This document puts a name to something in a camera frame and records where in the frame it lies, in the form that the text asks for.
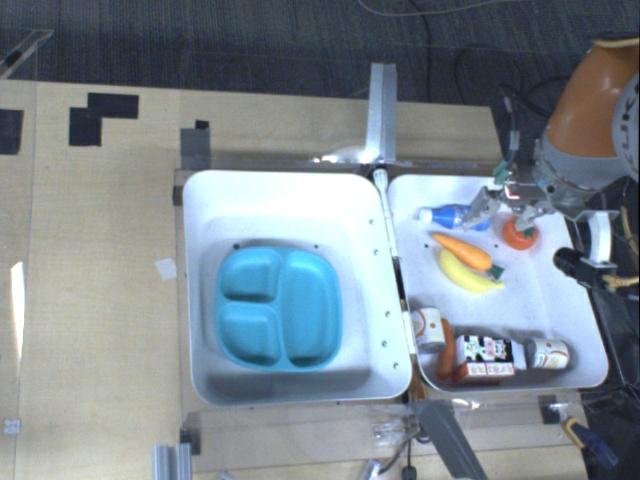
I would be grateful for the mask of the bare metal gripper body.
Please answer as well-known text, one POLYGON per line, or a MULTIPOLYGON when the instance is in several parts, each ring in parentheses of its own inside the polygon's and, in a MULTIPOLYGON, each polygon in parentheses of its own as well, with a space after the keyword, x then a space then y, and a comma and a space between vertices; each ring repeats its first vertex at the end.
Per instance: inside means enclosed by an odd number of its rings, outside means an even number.
POLYGON ((526 217, 560 213, 565 217, 579 217, 588 208, 594 191, 573 185, 549 171, 531 168, 512 168, 504 175, 500 199, 514 213, 526 217))

